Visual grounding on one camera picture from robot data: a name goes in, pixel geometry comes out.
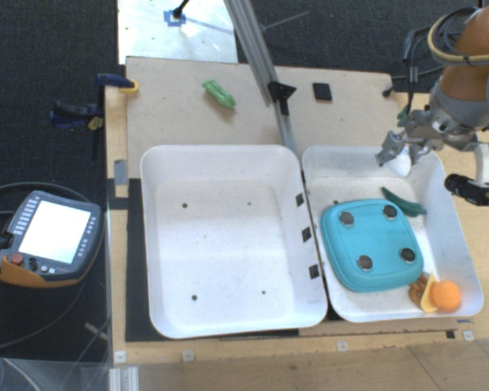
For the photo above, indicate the orange ball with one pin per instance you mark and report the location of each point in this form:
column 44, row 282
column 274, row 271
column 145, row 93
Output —
column 447, row 295

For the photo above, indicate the dark green pepper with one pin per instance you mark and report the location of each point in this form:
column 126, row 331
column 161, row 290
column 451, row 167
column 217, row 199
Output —
column 403, row 204

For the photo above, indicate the black cylinder on white bracket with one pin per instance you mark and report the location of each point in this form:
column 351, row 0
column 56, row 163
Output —
column 478, row 190

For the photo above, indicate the white plastic tray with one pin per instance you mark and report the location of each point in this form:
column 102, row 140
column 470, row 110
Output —
column 444, row 226
column 228, row 251

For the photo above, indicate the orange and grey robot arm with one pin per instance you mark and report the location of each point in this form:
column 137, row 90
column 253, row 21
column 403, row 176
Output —
column 484, row 31

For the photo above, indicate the green pea pod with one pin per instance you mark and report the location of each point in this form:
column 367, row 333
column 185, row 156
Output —
column 219, row 93

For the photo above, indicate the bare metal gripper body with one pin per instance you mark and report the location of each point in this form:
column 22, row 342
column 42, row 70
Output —
column 424, row 128

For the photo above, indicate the white egg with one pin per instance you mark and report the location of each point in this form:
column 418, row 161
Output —
column 402, row 164

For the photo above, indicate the brown pretzel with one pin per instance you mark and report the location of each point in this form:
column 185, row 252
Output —
column 415, row 293

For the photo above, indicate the yellow slice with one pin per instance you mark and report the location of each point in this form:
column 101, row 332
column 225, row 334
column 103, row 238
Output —
column 427, row 300

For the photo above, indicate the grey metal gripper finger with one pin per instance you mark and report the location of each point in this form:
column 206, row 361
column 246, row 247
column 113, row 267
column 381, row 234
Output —
column 419, row 150
column 391, row 147

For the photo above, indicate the pale wood board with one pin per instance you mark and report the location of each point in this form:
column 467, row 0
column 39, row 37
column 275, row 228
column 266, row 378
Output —
column 167, row 112

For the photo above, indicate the black square pad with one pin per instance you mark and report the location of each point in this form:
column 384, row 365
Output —
column 322, row 91

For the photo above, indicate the blue divided plate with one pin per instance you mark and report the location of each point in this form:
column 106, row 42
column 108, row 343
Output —
column 371, row 238

